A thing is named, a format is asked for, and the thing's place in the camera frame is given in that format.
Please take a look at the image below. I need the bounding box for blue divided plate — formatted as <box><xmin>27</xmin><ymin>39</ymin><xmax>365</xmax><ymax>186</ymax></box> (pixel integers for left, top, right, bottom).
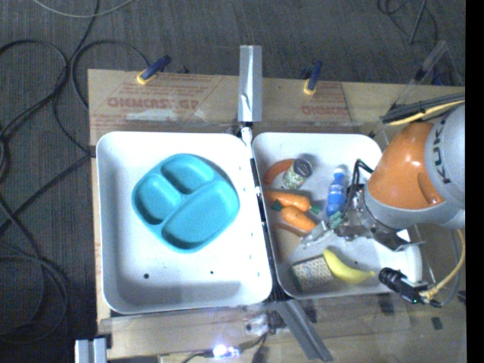
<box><xmin>131</xmin><ymin>153</ymin><xmax>241</xmax><ymax>254</ymax></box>

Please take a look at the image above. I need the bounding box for orange carrot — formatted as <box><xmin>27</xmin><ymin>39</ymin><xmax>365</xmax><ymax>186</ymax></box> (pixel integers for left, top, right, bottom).
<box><xmin>264</xmin><ymin>189</ymin><xmax>323</xmax><ymax>214</ymax></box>
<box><xmin>271</xmin><ymin>200</ymin><xmax>318</xmax><ymax>234</ymax></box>

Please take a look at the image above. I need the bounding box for white plastic tray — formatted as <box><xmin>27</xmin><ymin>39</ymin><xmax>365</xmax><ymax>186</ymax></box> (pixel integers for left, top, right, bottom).
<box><xmin>95</xmin><ymin>131</ymin><xmax>274</xmax><ymax>315</ymax></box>
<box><xmin>251</xmin><ymin>132</ymin><xmax>424</xmax><ymax>300</ymax></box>

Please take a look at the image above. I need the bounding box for yellow banana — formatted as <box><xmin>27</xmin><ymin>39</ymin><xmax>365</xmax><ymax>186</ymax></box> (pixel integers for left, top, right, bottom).
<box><xmin>322</xmin><ymin>248</ymin><xmax>377</xmax><ymax>285</ymax></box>

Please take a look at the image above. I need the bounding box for brown cardboard board red print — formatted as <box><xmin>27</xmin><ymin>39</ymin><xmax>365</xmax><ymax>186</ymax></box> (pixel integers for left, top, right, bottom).
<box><xmin>87</xmin><ymin>69</ymin><xmax>466</xmax><ymax>359</ymax></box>

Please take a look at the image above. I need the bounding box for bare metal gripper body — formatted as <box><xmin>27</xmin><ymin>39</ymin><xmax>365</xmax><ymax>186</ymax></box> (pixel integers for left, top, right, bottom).
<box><xmin>332</xmin><ymin>196</ymin><xmax>380</xmax><ymax>242</ymax></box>

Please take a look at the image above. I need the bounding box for black cylinder on white bracket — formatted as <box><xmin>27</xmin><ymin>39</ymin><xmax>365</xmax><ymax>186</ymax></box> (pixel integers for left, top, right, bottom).
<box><xmin>378</xmin><ymin>240</ymin><xmax>430</xmax><ymax>305</ymax></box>

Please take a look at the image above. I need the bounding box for orange sausage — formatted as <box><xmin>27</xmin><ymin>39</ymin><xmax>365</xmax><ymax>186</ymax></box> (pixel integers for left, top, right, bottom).
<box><xmin>262</xmin><ymin>158</ymin><xmax>296</xmax><ymax>186</ymax></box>

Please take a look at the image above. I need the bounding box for blue plastic bottle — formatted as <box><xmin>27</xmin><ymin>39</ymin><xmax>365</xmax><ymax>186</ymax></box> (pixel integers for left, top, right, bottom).
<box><xmin>325</xmin><ymin>167</ymin><xmax>349</xmax><ymax>217</ymax></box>

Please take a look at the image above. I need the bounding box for patterned beige carton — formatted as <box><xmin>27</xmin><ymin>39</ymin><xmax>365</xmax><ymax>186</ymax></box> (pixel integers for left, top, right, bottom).
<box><xmin>290</xmin><ymin>256</ymin><xmax>336</xmax><ymax>293</ymax></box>

